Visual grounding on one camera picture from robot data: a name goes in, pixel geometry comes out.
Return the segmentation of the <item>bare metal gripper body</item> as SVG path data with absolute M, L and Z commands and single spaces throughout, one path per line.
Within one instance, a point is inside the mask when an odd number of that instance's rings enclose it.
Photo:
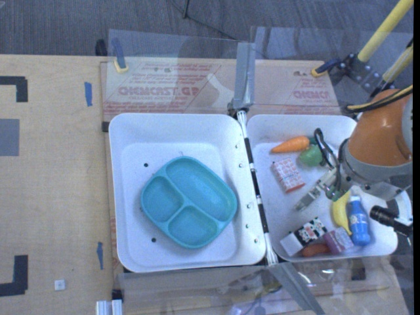
M 347 191 L 341 170 L 334 167 L 324 173 L 315 184 L 315 188 L 326 194 L 344 194 Z

